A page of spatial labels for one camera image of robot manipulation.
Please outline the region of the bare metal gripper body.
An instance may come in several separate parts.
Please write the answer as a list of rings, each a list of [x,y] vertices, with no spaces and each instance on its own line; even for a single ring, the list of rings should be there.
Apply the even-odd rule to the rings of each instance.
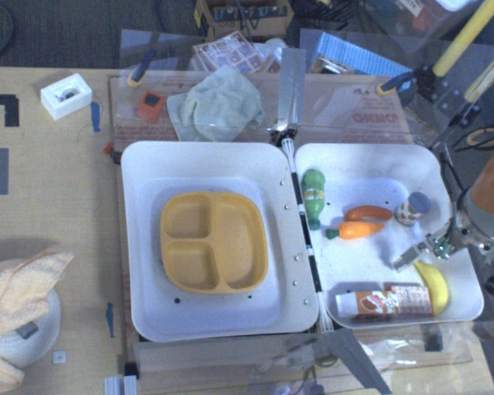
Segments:
[[[438,231],[426,236],[426,248],[440,259],[449,259],[469,243],[470,228],[451,217]]]

